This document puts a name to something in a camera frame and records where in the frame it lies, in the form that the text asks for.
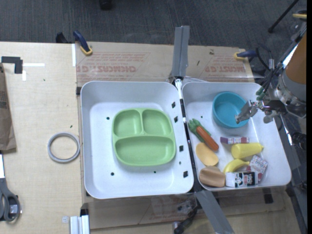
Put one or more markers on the brown cardboard board red print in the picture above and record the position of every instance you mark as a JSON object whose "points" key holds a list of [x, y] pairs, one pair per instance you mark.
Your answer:
{"points": [[156, 62]]}

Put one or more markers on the brown paper bag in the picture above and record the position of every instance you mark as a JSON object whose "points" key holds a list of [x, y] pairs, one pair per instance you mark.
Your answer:
{"points": [[6, 121]]}

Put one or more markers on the yellow squeeze bottle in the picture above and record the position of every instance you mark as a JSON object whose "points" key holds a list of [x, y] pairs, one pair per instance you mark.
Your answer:
{"points": [[245, 150]]}

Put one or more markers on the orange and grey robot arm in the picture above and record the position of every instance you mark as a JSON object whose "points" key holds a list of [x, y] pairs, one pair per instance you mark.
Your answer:
{"points": [[296, 62]]}

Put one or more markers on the thin black and white rod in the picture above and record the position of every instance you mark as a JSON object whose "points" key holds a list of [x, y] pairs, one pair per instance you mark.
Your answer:
{"points": [[181, 101]]}

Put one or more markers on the pink and white packet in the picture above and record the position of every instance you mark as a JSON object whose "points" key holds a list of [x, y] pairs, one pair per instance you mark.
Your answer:
{"points": [[259, 164]]}

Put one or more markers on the blue bowl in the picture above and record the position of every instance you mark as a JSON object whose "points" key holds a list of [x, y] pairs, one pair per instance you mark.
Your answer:
{"points": [[225, 108]]}

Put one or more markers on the orange carrot with green top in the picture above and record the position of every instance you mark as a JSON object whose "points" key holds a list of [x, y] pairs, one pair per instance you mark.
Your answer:
{"points": [[207, 138]]}

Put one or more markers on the grey tape roll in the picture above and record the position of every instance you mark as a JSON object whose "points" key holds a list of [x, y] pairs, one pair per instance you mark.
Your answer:
{"points": [[50, 152]]}

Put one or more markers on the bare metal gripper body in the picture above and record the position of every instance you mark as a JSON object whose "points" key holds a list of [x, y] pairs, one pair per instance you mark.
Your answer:
{"points": [[276, 105]]}

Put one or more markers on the small purple and red carton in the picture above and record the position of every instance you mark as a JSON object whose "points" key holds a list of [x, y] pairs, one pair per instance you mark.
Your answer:
{"points": [[234, 140]]}

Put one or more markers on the yellow potato chip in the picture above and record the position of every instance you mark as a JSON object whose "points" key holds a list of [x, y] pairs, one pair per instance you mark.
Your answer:
{"points": [[206, 155]]}

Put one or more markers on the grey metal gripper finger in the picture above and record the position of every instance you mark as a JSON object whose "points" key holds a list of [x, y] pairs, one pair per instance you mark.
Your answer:
{"points": [[246, 107], [251, 113]]}

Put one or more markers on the white plastic tray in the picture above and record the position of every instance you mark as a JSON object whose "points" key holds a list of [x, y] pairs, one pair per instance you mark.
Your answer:
{"points": [[265, 135], [102, 155]]}

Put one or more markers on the black and white milk carton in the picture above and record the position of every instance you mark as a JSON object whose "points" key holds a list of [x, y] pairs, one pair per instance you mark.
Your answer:
{"points": [[241, 179]]}

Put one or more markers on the yellow banana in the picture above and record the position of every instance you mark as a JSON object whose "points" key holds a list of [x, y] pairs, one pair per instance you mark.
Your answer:
{"points": [[235, 165]]}

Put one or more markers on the tan bread bun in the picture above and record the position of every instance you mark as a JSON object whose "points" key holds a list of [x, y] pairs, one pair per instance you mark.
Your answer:
{"points": [[211, 177]]}

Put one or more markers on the green divided plate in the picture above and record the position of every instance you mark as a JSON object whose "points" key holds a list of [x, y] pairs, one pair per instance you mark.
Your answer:
{"points": [[143, 150]]}

